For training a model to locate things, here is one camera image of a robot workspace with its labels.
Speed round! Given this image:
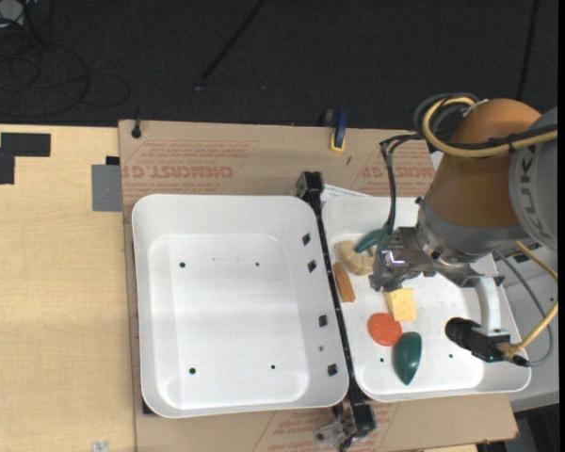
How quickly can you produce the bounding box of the orange round toy slice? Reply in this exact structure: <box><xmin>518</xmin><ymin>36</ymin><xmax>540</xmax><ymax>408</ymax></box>
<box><xmin>367</xmin><ymin>312</ymin><xmax>404</xmax><ymax>347</ymax></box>

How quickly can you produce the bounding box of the orange-brown toy biscuit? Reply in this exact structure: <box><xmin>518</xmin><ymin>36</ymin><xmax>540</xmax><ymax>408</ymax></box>
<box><xmin>332</xmin><ymin>261</ymin><xmax>357</xmax><ymax>304</ymax></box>

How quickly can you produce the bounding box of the beige toy croissant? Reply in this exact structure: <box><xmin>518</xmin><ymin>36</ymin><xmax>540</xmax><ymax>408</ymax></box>
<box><xmin>334</xmin><ymin>239</ymin><xmax>379</xmax><ymax>277</ymax></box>

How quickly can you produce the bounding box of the yellow toy cheese slice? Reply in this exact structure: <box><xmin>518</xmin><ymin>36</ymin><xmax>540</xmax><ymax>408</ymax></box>
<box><xmin>383</xmin><ymin>287</ymin><xmax>417</xmax><ymax>323</ymax></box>

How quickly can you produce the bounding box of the white plastic tray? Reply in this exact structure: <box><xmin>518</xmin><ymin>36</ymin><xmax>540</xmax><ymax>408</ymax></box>
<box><xmin>131</xmin><ymin>193</ymin><xmax>351</xmax><ymax>420</ymax></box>
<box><xmin>319</xmin><ymin>190</ymin><xmax>533</xmax><ymax>404</ymax></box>

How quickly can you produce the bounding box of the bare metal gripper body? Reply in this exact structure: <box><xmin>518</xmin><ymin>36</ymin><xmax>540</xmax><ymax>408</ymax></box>
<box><xmin>374</xmin><ymin>226</ymin><xmax>459</xmax><ymax>282</ymax></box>

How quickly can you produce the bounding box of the dark green toy leaf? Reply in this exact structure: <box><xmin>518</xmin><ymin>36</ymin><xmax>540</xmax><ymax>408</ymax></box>
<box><xmin>391</xmin><ymin>331</ymin><xmax>424</xmax><ymax>387</ymax></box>

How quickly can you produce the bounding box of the thin black rod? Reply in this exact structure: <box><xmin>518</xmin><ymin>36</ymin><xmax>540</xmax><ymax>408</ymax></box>
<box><xmin>308</xmin><ymin>189</ymin><xmax>366</xmax><ymax>410</ymax></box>

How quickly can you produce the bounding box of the brown cardboard board red print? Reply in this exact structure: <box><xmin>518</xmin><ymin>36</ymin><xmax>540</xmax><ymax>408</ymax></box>
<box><xmin>117</xmin><ymin>119</ymin><xmax>521</xmax><ymax>452</ymax></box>

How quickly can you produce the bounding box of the black cylinder on white bracket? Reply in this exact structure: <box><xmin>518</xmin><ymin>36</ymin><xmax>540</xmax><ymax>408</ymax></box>
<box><xmin>444</xmin><ymin>273</ymin><xmax>512</xmax><ymax>364</ymax></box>

